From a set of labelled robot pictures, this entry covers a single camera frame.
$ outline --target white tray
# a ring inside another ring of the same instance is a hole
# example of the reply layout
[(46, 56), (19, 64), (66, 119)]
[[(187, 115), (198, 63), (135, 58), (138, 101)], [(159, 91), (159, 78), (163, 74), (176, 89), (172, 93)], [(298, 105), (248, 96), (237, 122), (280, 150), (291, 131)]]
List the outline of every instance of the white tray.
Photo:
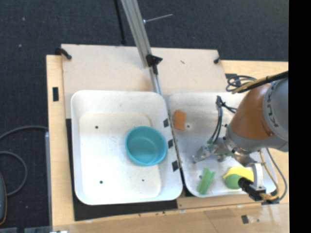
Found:
[(74, 187), (85, 204), (173, 200), (182, 192), (175, 146), (155, 166), (137, 166), (125, 151), (127, 132), (150, 126), (173, 139), (164, 99), (154, 92), (76, 92), (71, 99)]
[[(185, 130), (174, 129), (174, 134), (177, 140), (177, 148), (185, 178), (185, 185), (187, 189), (197, 197), (244, 193), (241, 189), (235, 190), (228, 188), (222, 178), (230, 167), (241, 166), (234, 158), (226, 157), (225, 161), (218, 162), (216, 156), (210, 156), (196, 164), (193, 163), (192, 156), (196, 154), (202, 145), (207, 144), (207, 140), (212, 136), (216, 128), (218, 112), (215, 102), (217, 95), (221, 96), (228, 106), (236, 108), (244, 97), (243, 94), (232, 95), (228, 92), (176, 93), (169, 97), (169, 107), (172, 114), (174, 114), (176, 110), (181, 110), (186, 113)], [(223, 112), (222, 125), (229, 124), (233, 114), (225, 108), (223, 108)], [(222, 126), (219, 137), (225, 135), (225, 129), (226, 128)], [(270, 157), (265, 150), (262, 151), (266, 164), (276, 180)], [(252, 153), (251, 157), (258, 162), (261, 161), (260, 155), (257, 152)], [(200, 194), (198, 192), (198, 187), (206, 167), (211, 171), (215, 171), (216, 174), (207, 193)], [(265, 169), (263, 169), (263, 176), (264, 186), (267, 192), (274, 191), (276, 187)]]

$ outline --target orange block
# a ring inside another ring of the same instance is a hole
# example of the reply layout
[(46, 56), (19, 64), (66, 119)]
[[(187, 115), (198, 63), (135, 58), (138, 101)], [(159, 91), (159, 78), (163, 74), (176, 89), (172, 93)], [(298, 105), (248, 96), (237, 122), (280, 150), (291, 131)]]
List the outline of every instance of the orange block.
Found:
[(178, 130), (185, 130), (186, 113), (180, 110), (175, 111), (174, 128)]

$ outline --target wooden table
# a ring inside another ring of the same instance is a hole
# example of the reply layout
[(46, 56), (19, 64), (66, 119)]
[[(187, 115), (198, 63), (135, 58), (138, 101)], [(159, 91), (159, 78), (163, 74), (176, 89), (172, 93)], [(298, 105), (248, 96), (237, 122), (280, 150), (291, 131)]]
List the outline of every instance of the wooden table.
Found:
[[(220, 214), (223, 213), (219, 218), (223, 218), (224, 220), (225, 218), (228, 219), (230, 215), (231, 218), (233, 216), (239, 216), (241, 212), (236, 211), (239, 208), (243, 208), (244, 210), (254, 208), (255, 210), (260, 210), (261, 213), (263, 210), (266, 210), (260, 203), (254, 203), (247, 195), (205, 199), (189, 198), (181, 195), (177, 199), (177, 210), (75, 221), (65, 122), (62, 57), (48, 55), (46, 61), (51, 153), (52, 225), (60, 226), (59, 229), (55, 228), (55, 230), (64, 229), (62, 225), (67, 225), (66, 228), (74, 229), (73, 232), (91, 232), (90, 230), (92, 232), (102, 232), (103, 227), (106, 230), (105, 232), (120, 232), (124, 227), (127, 227), (127, 232), (143, 232), (146, 229), (148, 229), (148, 232), (163, 232), (164, 229), (166, 232), (206, 232), (207, 230), (210, 230), (210, 232), (219, 232), (220, 228), (215, 227), (215, 222), (211, 219), (215, 219), (213, 212), (216, 209), (219, 210)], [(221, 61), (221, 63), (225, 73), (250, 75), (255, 78), (288, 70), (287, 62)], [(59, 101), (56, 103), (53, 102), (53, 87), (58, 87), (59, 92)], [(277, 150), (271, 150), (271, 152), (288, 181), (288, 153)], [(282, 192), (284, 185), (279, 174), (277, 174), (277, 178), (280, 191)], [(287, 193), (281, 203), (283, 205), (273, 206), (273, 210), (279, 213), (279, 215), (282, 215), (282, 217), (288, 217), (289, 193)], [(228, 226), (231, 225), (228, 220), (225, 222)], [(280, 222), (273, 221), (270, 224), (277, 225)], [(280, 228), (278, 225), (276, 229), (284, 230), (286, 227), (287, 224), (285, 224), (285, 228)]]

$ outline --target blue bowl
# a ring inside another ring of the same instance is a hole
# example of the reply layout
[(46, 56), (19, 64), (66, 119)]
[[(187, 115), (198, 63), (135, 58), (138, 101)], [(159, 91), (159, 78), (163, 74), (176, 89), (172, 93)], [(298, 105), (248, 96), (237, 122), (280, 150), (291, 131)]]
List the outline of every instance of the blue bowl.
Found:
[(125, 139), (129, 158), (137, 165), (152, 166), (160, 163), (167, 153), (163, 135), (154, 128), (139, 126), (131, 129)]

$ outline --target black backdrop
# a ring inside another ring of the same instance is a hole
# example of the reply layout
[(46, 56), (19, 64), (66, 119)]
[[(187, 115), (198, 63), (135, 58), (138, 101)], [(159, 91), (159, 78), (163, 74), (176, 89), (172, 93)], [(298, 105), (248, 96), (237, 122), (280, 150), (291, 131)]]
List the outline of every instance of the black backdrop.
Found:
[[(288, 61), (289, 0), (138, 0), (152, 47), (217, 49), (222, 59)], [(121, 9), (127, 45), (134, 41)], [(113, 0), (0, 0), (0, 135), (48, 124), (45, 56), (62, 43), (119, 45)], [(24, 188), (8, 200), (2, 228), (48, 225), (44, 132), (0, 141), (27, 163)], [(22, 168), (0, 156), (7, 190)]]

